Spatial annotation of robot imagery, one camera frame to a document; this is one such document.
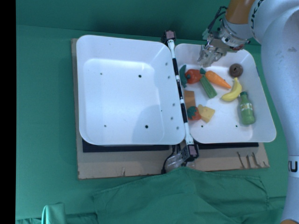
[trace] green cloth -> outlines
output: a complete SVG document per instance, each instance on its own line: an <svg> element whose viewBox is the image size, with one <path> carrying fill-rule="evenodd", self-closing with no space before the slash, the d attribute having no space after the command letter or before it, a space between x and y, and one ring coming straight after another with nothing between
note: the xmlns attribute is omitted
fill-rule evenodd
<svg viewBox="0 0 299 224"><path fill-rule="evenodd" d="M99 224L278 224L258 177L177 168L94 194Z"/></svg>
<svg viewBox="0 0 299 224"><path fill-rule="evenodd" d="M95 213L66 214L64 203L44 206L41 218L16 220L15 224L98 224Z"/></svg>

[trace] toy carrot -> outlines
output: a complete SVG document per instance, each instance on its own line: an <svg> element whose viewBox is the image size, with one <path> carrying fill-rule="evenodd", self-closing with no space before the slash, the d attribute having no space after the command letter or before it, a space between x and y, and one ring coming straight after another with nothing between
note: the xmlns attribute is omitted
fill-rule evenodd
<svg viewBox="0 0 299 224"><path fill-rule="evenodd" d="M212 82L214 84L220 85L222 87L230 89L231 86L218 74L216 74L214 71L208 70L205 71L204 69L200 69L201 74L205 74L206 78L209 80L209 82Z"/></svg>
<svg viewBox="0 0 299 224"><path fill-rule="evenodd" d="M202 75L200 73L199 70L196 69L189 69L186 73L185 73L185 77L187 79L187 83L188 84L194 84L198 81L200 81Z"/></svg>

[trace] toy tomato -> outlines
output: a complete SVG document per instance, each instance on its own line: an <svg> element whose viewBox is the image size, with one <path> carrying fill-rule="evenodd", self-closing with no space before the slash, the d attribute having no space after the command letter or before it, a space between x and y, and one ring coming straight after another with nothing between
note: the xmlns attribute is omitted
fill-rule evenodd
<svg viewBox="0 0 299 224"><path fill-rule="evenodd" d="M189 120L201 119L201 115L199 114L198 108L195 106L191 106L187 109L187 116Z"/></svg>
<svg viewBox="0 0 299 224"><path fill-rule="evenodd" d="M194 83L200 81L200 79L202 78L202 75L199 70L189 69L185 73L185 77L187 79L188 84L194 84Z"/></svg>

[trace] kuka logo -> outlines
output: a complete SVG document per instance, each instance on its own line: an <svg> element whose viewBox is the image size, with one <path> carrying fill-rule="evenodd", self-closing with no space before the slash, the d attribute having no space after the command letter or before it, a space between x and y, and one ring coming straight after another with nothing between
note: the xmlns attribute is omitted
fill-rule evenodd
<svg viewBox="0 0 299 224"><path fill-rule="evenodd" d="M254 29L254 18L256 16L256 12L258 10L258 8L260 7L261 3L263 2L264 0L259 0L258 3L257 3L257 7L254 8L253 10L253 14L251 15L251 28Z"/></svg>
<svg viewBox="0 0 299 224"><path fill-rule="evenodd" d="M298 171L298 162L295 161L295 167L293 167L292 161L289 161L288 168L289 168L289 172L297 173L297 171Z"/></svg>

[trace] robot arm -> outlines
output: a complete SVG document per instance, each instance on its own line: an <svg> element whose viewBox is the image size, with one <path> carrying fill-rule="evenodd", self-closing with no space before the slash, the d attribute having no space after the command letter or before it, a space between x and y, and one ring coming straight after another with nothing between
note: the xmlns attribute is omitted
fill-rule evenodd
<svg viewBox="0 0 299 224"><path fill-rule="evenodd" d="M251 37L261 44L266 83L289 154L288 191L282 223L298 223L299 0L231 0L218 31L203 35L207 39L199 57L203 66L211 65L226 52L242 49Z"/></svg>

